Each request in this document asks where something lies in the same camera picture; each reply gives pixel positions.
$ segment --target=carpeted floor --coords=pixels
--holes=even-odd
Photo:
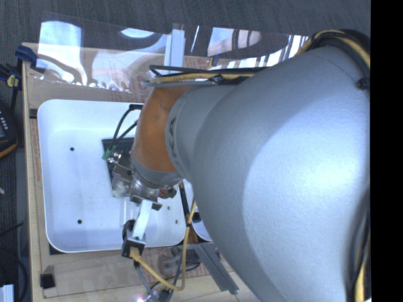
[[[0,0],[0,64],[16,64],[15,48],[38,42],[46,12],[85,20],[167,33],[173,23],[311,35],[349,28],[370,36],[371,0]],[[0,82],[0,99],[10,104],[11,90]],[[24,147],[22,98],[14,114],[19,147]],[[16,224],[16,159],[0,159],[0,233]],[[0,237],[0,248],[15,254],[16,232]],[[17,282],[16,262],[0,254],[9,282]]]

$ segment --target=clamp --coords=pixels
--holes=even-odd
[[[15,103],[17,100],[18,91],[22,91],[21,71],[23,61],[31,62],[31,68],[37,69],[38,56],[32,51],[31,48],[19,45],[15,51],[17,57],[17,65],[12,66],[6,64],[6,66],[0,64],[0,81],[6,82],[7,86],[13,89],[13,95],[11,98],[10,110],[14,113]]]

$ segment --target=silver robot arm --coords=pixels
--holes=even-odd
[[[191,182],[210,236],[261,301],[354,300],[370,204],[362,76],[324,46],[237,86],[192,87],[169,112],[174,176]]]

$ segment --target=wooden table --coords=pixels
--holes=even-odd
[[[25,43],[34,52],[38,45]],[[74,52],[74,48],[60,47],[59,52]],[[98,53],[99,50],[87,49],[85,53]],[[139,296],[147,296],[146,290],[133,267],[133,262],[123,258],[119,250],[101,252],[81,252],[74,254],[51,254],[45,233],[45,211],[42,190],[40,145],[36,110],[48,99],[81,99],[92,101],[142,102],[147,96],[141,88],[142,78],[133,74],[134,70],[144,70],[150,62],[161,64],[163,55],[145,54],[136,64],[132,64],[132,93],[112,91],[111,89],[90,88],[63,82],[49,82],[41,79],[41,74],[23,65],[23,117],[25,133],[26,178],[28,193],[28,222],[30,248],[30,281],[32,301],[136,301]],[[203,67],[206,59],[189,58],[185,62]],[[146,249],[145,257],[152,264],[164,254],[164,248]],[[225,264],[233,280],[239,287],[238,295],[228,291],[221,292],[204,267],[189,272],[186,287],[176,291],[172,301],[259,301],[238,275]],[[55,286],[49,285],[51,277]],[[147,280],[154,282],[151,276]]]

